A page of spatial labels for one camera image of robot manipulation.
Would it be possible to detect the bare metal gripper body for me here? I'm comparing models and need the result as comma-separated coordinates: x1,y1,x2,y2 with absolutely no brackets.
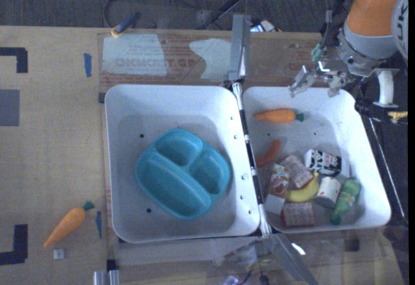
315,37,386,82

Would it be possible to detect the brown cardboard board red print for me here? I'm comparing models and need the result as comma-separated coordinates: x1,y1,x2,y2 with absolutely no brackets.
97,29,390,278

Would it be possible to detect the orange carrot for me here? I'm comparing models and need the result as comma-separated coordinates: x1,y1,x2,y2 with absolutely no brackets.
42,199,96,249
252,108,305,124

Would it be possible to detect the white plastic tray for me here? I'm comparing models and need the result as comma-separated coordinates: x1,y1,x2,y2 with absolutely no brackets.
104,83,262,244
241,86,392,234

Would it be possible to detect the black and white milk carton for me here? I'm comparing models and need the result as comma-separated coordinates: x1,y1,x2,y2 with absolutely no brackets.
303,148,343,178

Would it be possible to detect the red sausage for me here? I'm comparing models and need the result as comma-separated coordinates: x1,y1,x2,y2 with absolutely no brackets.
254,139,282,168

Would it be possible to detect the white and red carton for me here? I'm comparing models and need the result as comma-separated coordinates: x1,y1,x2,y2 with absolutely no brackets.
263,163,291,215

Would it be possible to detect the white can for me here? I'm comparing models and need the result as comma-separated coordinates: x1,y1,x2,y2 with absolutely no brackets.
314,176,342,210

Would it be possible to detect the yellow banana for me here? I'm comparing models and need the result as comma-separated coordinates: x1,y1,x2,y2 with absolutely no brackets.
285,171,320,204

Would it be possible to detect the green bottle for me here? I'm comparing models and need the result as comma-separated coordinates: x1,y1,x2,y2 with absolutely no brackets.
329,177,362,227

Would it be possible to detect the blue divided plate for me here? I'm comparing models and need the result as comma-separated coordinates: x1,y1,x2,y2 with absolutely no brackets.
134,127,232,221

